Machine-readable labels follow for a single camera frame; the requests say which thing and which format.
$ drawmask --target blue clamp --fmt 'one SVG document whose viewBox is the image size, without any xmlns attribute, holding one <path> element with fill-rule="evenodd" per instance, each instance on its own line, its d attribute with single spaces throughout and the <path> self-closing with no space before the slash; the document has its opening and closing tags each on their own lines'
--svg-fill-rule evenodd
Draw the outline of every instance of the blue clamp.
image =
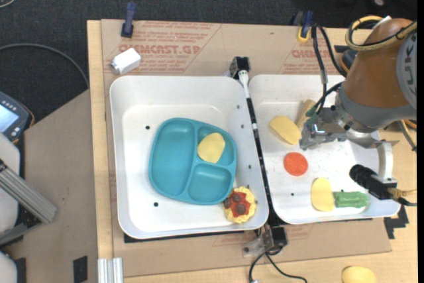
<svg viewBox="0 0 424 283">
<path fill-rule="evenodd" d="M 135 14 L 135 3 L 128 3 L 125 14 L 125 23 L 122 25 L 121 36 L 131 38 L 133 36 L 133 20 Z"/>
<path fill-rule="evenodd" d="M 312 11 L 307 11 L 305 18 L 303 20 L 303 24 L 301 28 L 299 29 L 299 32 L 297 33 L 297 39 L 300 42 L 307 42 L 309 39 L 309 29 L 311 28 L 312 24 Z"/>
</svg>

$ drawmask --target teal plate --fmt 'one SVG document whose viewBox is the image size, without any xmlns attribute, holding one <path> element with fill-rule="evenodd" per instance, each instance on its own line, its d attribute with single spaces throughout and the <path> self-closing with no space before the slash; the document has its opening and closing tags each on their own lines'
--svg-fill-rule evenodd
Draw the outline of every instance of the teal plate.
<svg viewBox="0 0 424 283">
<path fill-rule="evenodd" d="M 197 155 L 197 146 L 219 133 L 225 148 L 217 163 Z M 228 197 L 235 178 L 237 150 L 233 138 L 213 125 L 186 118 L 163 122 L 150 152 L 148 177 L 160 194 L 188 203 L 213 205 Z"/>
</svg>

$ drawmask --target white tray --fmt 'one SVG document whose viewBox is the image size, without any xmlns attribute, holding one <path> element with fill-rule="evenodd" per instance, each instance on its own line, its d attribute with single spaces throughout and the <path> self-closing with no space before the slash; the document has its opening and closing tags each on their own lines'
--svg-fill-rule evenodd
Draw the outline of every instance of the white tray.
<svg viewBox="0 0 424 283">
<path fill-rule="evenodd" d="M 328 88 L 343 79 L 329 76 Z M 400 208 L 398 203 L 391 199 L 380 201 L 369 194 L 367 207 L 335 208 L 330 212 L 313 208 L 310 193 L 315 178 L 327 178 L 334 192 L 367 192 L 350 179 L 349 170 L 355 164 L 378 170 L 375 148 L 364 149 L 350 141 L 335 141 L 313 150 L 302 150 L 299 144 L 290 145 L 271 131 L 269 122 L 275 116 L 285 115 L 296 121 L 305 100 L 317 101 L 322 88 L 320 76 L 259 75 L 249 83 L 272 205 L 278 217 L 286 223 L 302 224 L 395 215 Z M 334 100 L 334 94 L 328 96 L 326 106 L 332 105 Z M 308 171 L 302 176 L 292 176 L 284 169 L 283 158 L 292 151 L 302 153 L 309 163 Z"/>
<path fill-rule="evenodd" d="M 136 239 L 253 230 L 268 204 L 242 86 L 228 77 L 123 76 L 110 89 L 118 220 Z M 228 132 L 237 146 L 234 187 L 249 186 L 258 202 L 246 223 L 227 220 L 221 204 L 195 205 L 161 196 L 148 179 L 150 149 L 160 124 L 181 117 Z"/>
</svg>

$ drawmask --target blue screen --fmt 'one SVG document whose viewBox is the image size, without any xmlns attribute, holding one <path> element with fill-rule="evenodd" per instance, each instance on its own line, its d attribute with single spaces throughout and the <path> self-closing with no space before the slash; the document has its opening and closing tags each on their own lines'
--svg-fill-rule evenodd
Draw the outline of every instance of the blue screen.
<svg viewBox="0 0 424 283">
<path fill-rule="evenodd" d="M 3 133 L 15 122 L 19 116 L 0 105 L 0 133 Z"/>
</svg>

